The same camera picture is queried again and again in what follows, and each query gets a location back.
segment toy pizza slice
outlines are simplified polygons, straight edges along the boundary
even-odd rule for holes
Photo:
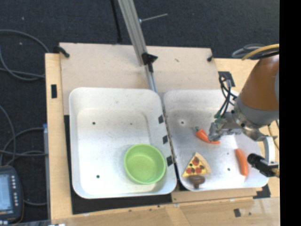
[[[186,170],[182,174],[182,177],[209,173],[211,173],[211,169],[205,158],[202,157],[201,154],[195,153],[193,158],[188,163]]]

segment device screen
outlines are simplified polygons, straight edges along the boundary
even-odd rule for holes
[[[9,175],[0,174],[0,211],[12,209],[9,190]]]

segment green bowl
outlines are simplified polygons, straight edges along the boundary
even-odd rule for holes
[[[124,157],[128,176],[140,184],[153,184],[162,179],[166,171],[165,158],[152,145],[136,144],[128,149]]]

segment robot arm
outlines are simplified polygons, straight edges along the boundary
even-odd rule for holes
[[[267,177],[279,176],[274,138],[259,131],[279,119],[279,54],[273,54],[274,51],[260,58],[235,98],[234,110],[218,113],[208,135],[210,141],[217,141],[225,135],[244,133],[254,141],[263,141],[265,158],[251,154],[248,162]]]

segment wooden table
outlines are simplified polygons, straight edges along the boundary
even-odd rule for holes
[[[73,51],[78,48],[76,44],[61,44],[67,52]],[[102,45],[82,45],[82,46],[102,46]],[[124,46],[118,46],[114,49],[123,49]],[[172,62],[167,63],[164,59],[160,64],[158,62],[158,70],[163,75],[155,77],[158,80],[158,84],[162,85],[162,79],[166,76],[164,71],[167,70],[166,66],[176,66],[180,60],[187,59],[189,62],[185,63],[186,68],[196,66],[199,64],[199,60],[204,60],[210,56],[211,50],[199,49],[199,48],[169,48],[169,47],[150,47],[151,51],[160,52],[160,56],[165,53],[170,57],[173,55]],[[118,57],[112,57],[109,53],[106,53],[108,60],[111,60],[112,64],[116,64],[119,61]],[[129,58],[131,63],[135,54],[123,53],[121,56]],[[64,95],[62,84],[66,83],[66,79],[62,77],[62,74],[66,73],[62,68],[62,61],[64,58],[60,54],[46,54],[46,88],[47,88],[47,116],[48,116],[48,146],[49,146],[49,175],[50,175],[50,208],[51,219],[53,223],[70,223],[72,225],[279,225],[280,224],[280,190],[279,179],[269,179],[269,189],[271,191],[270,198],[253,199],[253,196],[257,195],[257,192],[261,188],[252,189],[237,189],[237,190],[218,190],[216,192],[183,192],[175,189],[172,192],[173,203],[155,206],[144,206],[126,209],[114,209],[98,212],[91,212],[85,214],[72,214],[71,209],[71,194],[70,194],[70,182],[66,152],[66,140],[65,140],[65,127],[64,127]],[[254,67],[256,61],[241,61],[237,59],[213,59],[211,66],[214,66],[216,71],[229,71],[231,72],[236,88],[239,92],[244,82],[246,81],[250,71]],[[195,71],[189,70],[183,76],[183,70],[179,67],[179,70],[175,68],[173,79],[181,79],[179,86],[185,88],[191,88],[195,86],[195,80],[198,79],[195,76]],[[57,96],[52,98],[52,85],[56,85]],[[268,128],[263,128],[264,134],[278,135],[278,128],[276,124],[272,124],[270,131]],[[259,143],[260,148],[263,150],[263,144]],[[276,160],[279,161],[279,151],[276,150]]]

